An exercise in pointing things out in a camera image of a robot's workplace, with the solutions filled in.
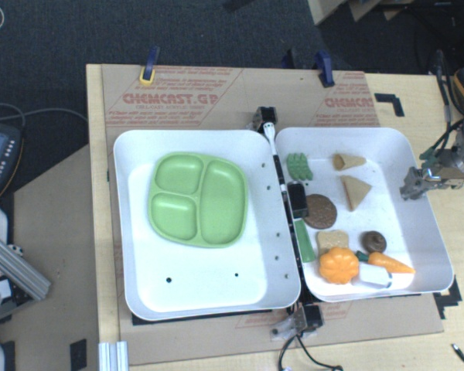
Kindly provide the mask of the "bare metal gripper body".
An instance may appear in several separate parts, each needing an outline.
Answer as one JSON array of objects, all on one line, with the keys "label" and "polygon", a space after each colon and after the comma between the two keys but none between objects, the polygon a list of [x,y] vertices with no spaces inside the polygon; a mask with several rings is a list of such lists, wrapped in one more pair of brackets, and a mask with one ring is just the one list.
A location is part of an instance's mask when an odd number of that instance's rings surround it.
[{"label": "bare metal gripper body", "polygon": [[438,151],[429,149],[421,155],[422,176],[435,188],[461,188],[464,185],[464,145]]}]

